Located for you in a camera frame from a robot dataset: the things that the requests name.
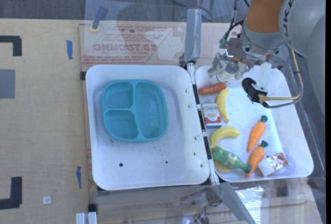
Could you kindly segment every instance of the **banana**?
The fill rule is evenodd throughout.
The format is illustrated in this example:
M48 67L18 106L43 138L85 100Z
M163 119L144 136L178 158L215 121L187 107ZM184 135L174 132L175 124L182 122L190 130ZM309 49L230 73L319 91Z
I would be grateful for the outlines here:
M240 135L240 131L235 127L225 126L220 127L210 136L210 147L214 148L215 144L223 138L237 137Z
M222 172L222 173L227 173L227 172L230 172L232 170L232 168L230 168L229 166L226 166L224 164L221 164L219 161L217 160L214 160L214 166L215 166L215 169L219 172Z
M227 100L229 93L230 93L230 90L228 88L225 88L225 89L221 90L216 97L216 104L217 104L218 112L224 118L226 123L228 123L230 121L228 118L227 106L225 105L225 101Z

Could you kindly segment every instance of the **bottle label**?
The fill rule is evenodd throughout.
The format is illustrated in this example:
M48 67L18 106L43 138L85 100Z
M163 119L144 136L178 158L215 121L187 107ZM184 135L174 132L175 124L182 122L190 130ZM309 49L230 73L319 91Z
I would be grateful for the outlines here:
M232 168L235 161L236 161L236 159L237 159L236 155L234 155L233 153L229 153L228 160L224 163L224 165L229 166L230 168Z

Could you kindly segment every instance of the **plastic bottle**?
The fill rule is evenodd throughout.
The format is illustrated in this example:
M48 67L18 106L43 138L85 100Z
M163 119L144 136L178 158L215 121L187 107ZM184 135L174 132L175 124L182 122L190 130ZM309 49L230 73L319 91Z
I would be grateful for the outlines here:
M249 173L252 169L251 165L243 163L237 155L223 150L220 146L214 148L213 159L232 169L242 169L245 173Z

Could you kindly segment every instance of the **carrot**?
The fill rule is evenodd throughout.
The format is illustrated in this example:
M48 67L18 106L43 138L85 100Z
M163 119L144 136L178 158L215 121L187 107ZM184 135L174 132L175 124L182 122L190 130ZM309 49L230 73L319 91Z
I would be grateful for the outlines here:
M211 86L202 87L198 89L199 94L206 95L206 94L214 94L217 92L220 92L221 90L225 89L227 87L226 83L217 83Z
M264 148L267 147L269 144L262 140L262 143L260 146L257 146L252 153L250 154L248 164L251 165L252 169L250 170L249 173L246 173L246 176L249 177L252 172L257 168L258 163L263 160L264 155L265 155L265 150Z
M257 144L257 142L260 140L260 138L262 137L265 129L266 129L266 125L265 122L268 120L268 118L265 115L261 116L261 120L259 122L257 122L251 133L249 136L249 141L248 141L248 145L247 145L247 150L250 151L254 148L254 146Z

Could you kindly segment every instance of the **blue plate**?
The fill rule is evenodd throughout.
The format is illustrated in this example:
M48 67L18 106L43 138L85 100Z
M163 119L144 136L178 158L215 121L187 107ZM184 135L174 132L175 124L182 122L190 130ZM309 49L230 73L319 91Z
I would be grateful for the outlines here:
M163 92L151 81L113 81L103 89L101 104L106 131L117 140L156 140L168 128Z

